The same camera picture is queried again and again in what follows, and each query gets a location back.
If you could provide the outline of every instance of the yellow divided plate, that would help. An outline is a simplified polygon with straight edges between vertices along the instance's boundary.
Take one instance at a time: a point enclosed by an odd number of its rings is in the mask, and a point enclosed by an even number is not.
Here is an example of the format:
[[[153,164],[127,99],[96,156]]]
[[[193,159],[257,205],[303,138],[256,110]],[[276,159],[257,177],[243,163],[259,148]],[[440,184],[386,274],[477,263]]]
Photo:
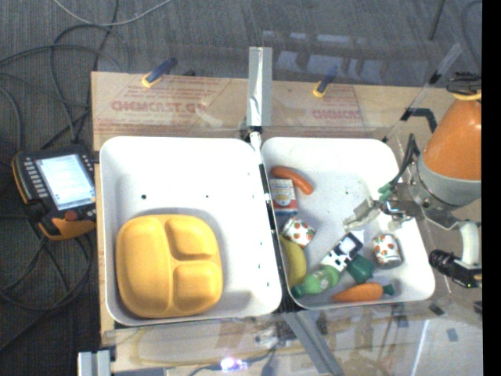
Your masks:
[[[115,250],[125,306],[146,318],[191,316],[218,303],[223,285],[212,228],[191,215],[145,215],[127,221]]]

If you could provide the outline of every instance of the toy banana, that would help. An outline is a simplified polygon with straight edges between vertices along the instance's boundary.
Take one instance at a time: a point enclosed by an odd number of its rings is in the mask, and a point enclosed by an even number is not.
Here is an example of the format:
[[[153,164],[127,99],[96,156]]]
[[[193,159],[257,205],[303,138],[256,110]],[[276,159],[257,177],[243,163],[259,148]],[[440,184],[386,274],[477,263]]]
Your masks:
[[[302,283],[307,273],[306,258],[303,248],[295,242],[289,241],[283,235],[279,235],[283,250],[287,256],[287,280],[289,288]]]

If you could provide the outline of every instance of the white cable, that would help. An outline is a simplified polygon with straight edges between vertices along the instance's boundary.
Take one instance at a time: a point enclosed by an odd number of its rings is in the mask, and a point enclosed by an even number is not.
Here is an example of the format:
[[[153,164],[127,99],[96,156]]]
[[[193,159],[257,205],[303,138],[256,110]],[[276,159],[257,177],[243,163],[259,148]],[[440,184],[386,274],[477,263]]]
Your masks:
[[[88,21],[88,20],[85,20],[84,18],[81,18],[79,16],[77,16],[76,14],[72,13],[69,9],[67,9],[63,4],[61,4],[61,2],[59,0],[53,0],[59,7],[61,7],[64,11],[66,11],[68,14],[70,14],[73,18],[76,18],[77,20],[83,22],[83,23],[86,23],[86,24],[91,24],[91,25],[99,25],[100,27],[112,27],[112,26],[116,26],[116,25],[125,25],[125,24],[130,24],[131,22],[134,22],[134,21],[137,21],[141,18],[143,18],[146,14],[149,14],[151,13],[152,11],[155,11],[156,9],[159,9],[160,7],[168,4],[169,2],[171,2],[172,0],[165,0],[164,2],[158,4],[158,5],[155,5],[153,8],[151,9],[148,9],[146,10],[144,13],[134,17],[134,18],[131,18],[130,20],[126,20],[126,21],[121,21],[121,22],[113,22],[113,23],[93,23],[92,21]]]

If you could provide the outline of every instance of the gray floor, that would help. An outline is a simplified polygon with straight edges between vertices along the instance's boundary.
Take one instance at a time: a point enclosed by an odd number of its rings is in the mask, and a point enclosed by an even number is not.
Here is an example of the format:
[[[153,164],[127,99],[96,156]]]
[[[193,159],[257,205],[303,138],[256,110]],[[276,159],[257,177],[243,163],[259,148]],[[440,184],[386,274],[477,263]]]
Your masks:
[[[115,0],[59,0],[91,22],[109,23]],[[164,0],[120,0],[115,22],[134,18]],[[194,71],[210,77],[247,77],[249,46],[273,48],[277,80],[318,81],[334,64],[336,82],[346,84],[422,86],[459,43],[461,55],[438,86],[455,72],[481,73],[481,0],[445,0],[430,38],[440,0],[174,0],[129,24],[113,27],[97,68],[146,73],[168,57],[173,74]],[[8,167],[19,149],[63,146],[67,115],[59,97],[85,103],[95,54],[76,48],[55,49],[54,88],[47,49],[68,27],[82,24],[53,0],[0,0],[0,213],[22,214]],[[61,44],[99,49],[103,29],[79,27],[64,34]],[[19,107],[22,136],[18,133]],[[75,119],[88,108],[69,106]],[[92,119],[85,117],[79,142],[92,147]],[[82,241],[95,245],[95,236]],[[16,279],[35,253],[38,240],[23,219],[0,219],[0,285]],[[85,274],[85,256],[76,241],[50,243],[46,249],[62,267],[69,285]],[[96,267],[76,301],[34,324],[39,312],[0,302],[0,374],[75,374],[76,352],[99,348]],[[47,251],[33,273],[16,289],[16,297],[32,306],[50,306],[64,294]]]

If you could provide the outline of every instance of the toy hot dog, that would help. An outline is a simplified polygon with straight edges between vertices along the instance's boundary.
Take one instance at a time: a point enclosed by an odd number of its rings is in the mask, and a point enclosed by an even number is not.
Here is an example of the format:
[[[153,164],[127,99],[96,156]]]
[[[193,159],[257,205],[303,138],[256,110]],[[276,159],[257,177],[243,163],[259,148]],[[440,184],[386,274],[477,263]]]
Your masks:
[[[291,179],[292,183],[306,195],[313,192],[312,184],[288,167],[275,166],[272,168],[271,173],[274,177],[279,179]]]

